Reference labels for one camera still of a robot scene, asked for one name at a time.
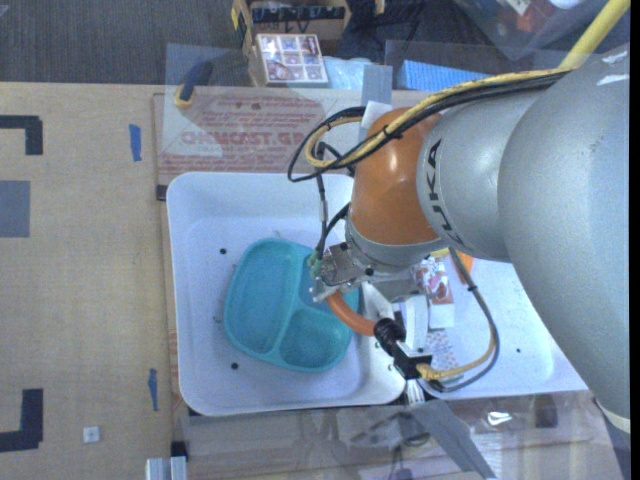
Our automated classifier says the red and white printed packet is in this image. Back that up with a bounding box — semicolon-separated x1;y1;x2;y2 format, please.
413;257;455;305

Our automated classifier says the orange plate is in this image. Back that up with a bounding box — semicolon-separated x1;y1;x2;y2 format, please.
452;250;475;285

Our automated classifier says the teal divided plate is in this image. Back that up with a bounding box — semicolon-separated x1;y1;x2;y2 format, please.
222;237;362;374

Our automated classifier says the small white carton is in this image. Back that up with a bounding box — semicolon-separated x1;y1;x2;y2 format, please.
427;303;457;330

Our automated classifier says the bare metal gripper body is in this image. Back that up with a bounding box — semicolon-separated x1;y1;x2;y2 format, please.
312;241;427;303

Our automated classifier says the white plastic tray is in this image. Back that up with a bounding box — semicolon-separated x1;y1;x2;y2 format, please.
399;247;593;401
165;170;408;417

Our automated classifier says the brown cardboard board red print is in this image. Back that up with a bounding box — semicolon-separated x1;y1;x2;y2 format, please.
152;85;601;449

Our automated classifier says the blue foam block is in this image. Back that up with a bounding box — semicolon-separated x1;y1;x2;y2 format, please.
401;59;490;92

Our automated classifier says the orange checkered packet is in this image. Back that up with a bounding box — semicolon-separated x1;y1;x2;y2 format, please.
424;330;459;369

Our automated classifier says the box with colourful picture tiles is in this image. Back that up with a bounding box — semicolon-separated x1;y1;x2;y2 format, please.
247;32;330;88

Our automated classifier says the open brown cardboard box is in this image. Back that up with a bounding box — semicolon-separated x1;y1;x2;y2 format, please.
230;0;352;55

